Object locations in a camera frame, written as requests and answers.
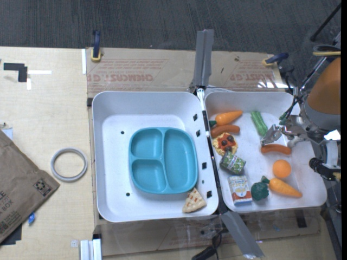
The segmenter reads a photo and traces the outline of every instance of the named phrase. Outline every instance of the table surface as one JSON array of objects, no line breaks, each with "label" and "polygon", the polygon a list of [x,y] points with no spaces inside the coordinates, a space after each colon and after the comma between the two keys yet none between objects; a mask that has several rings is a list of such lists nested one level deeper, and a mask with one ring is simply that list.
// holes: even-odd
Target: table surface
[{"label": "table surface", "polygon": [[[65,147],[76,147],[91,167],[87,78],[82,49],[0,47],[0,121],[13,127],[13,141],[40,169],[52,174],[50,160]],[[17,71],[3,70],[4,62],[24,63],[31,74],[31,90],[17,81]],[[57,170],[72,176],[81,160],[66,155]],[[32,225],[23,223],[22,239],[0,246],[0,259],[79,259],[76,241],[92,239],[94,204],[92,170],[76,182],[60,182],[59,189],[37,211]],[[270,239],[260,243],[266,259],[334,259],[335,253],[323,219],[317,234]],[[188,259],[202,248],[160,251],[143,255],[108,256],[106,259]],[[220,248],[220,258],[244,259],[236,244]]]}]

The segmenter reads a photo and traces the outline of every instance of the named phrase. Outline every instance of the blue divided plate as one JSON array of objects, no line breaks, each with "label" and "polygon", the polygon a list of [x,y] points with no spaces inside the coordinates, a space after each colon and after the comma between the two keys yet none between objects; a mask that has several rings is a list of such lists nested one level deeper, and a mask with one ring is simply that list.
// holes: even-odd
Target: blue divided plate
[{"label": "blue divided plate", "polygon": [[177,128],[150,127],[136,131],[130,139],[129,167],[135,186],[147,193],[183,193],[197,182],[193,140]]}]

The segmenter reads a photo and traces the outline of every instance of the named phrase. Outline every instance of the toy pizza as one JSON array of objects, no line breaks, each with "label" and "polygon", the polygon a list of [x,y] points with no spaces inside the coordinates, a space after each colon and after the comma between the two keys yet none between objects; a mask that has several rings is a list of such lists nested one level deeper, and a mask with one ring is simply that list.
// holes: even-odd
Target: toy pizza
[{"label": "toy pizza", "polygon": [[224,155],[226,151],[232,154],[236,153],[238,148],[237,142],[234,137],[229,133],[222,133],[212,140],[212,145],[215,147],[219,155]]},{"label": "toy pizza", "polygon": [[193,188],[185,199],[185,204],[182,208],[183,213],[194,212],[206,206],[206,201],[202,198],[201,194],[196,188]]}]

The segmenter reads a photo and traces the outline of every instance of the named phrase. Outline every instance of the dark gray carpet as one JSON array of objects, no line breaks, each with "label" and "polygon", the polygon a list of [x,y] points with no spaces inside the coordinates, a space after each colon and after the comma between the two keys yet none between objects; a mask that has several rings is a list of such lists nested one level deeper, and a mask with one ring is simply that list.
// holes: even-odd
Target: dark gray carpet
[{"label": "dark gray carpet", "polygon": [[83,48],[93,30],[102,47],[195,50],[196,31],[215,30],[213,50],[289,53],[301,81],[331,44],[341,10],[310,37],[341,0],[0,0],[0,46]]}]

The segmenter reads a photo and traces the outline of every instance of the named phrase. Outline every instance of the orange ball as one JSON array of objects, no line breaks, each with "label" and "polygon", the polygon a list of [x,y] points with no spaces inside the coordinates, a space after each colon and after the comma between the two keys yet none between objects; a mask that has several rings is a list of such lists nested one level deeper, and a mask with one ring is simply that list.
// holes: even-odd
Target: orange ball
[{"label": "orange ball", "polygon": [[273,174],[278,178],[286,178],[292,172],[291,165],[286,160],[277,160],[272,166]]}]

